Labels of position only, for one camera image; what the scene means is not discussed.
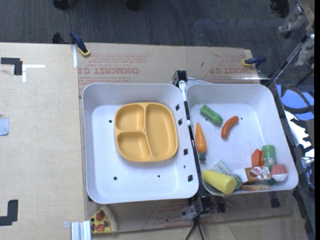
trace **food package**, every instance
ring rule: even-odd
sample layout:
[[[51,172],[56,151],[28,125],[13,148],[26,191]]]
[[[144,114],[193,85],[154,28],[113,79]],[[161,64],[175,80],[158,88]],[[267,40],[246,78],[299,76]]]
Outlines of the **food package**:
[[[268,166],[247,167],[233,171],[240,176],[243,184],[267,182],[271,180]]]

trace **toy pizza slice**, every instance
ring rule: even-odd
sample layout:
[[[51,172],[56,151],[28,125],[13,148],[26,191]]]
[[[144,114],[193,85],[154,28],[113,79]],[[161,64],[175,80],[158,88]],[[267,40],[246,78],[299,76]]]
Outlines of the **toy pizza slice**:
[[[117,222],[111,210],[103,205],[91,218],[91,233],[93,235],[118,232]]]

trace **green toy vegetable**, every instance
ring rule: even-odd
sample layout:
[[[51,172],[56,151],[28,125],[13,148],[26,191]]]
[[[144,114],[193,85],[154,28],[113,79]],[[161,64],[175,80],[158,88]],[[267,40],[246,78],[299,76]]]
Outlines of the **green toy vegetable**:
[[[203,105],[202,108],[200,108],[200,112],[204,114],[206,117],[208,117],[214,124],[216,125],[222,125],[223,118],[216,112],[214,112],[211,108],[209,108],[207,105]]]

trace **green bottle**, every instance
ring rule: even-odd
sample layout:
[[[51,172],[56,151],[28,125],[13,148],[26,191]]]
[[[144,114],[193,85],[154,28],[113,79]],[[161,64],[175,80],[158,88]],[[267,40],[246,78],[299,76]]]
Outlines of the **green bottle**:
[[[261,150],[263,151],[262,163],[264,166],[268,166],[271,173],[272,166],[277,164],[275,146],[264,145]]]

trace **blue object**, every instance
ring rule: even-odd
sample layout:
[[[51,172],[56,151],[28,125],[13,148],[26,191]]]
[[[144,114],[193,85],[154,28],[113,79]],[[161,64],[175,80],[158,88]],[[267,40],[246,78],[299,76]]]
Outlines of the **blue object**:
[[[70,32],[70,37],[75,41],[78,48],[84,53],[87,54],[89,50],[85,46],[85,43],[82,41],[81,37],[74,31]]]
[[[293,86],[276,85],[284,110],[289,111],[299,120],[307,121],[315,118],[315,99],[308,92]]]
[[[257,56],[249,59],[245,59],[245,64],[255,64],[255,67],[257,68],[261,63],[264,63],[267,61],[267,58],[264,56]]]

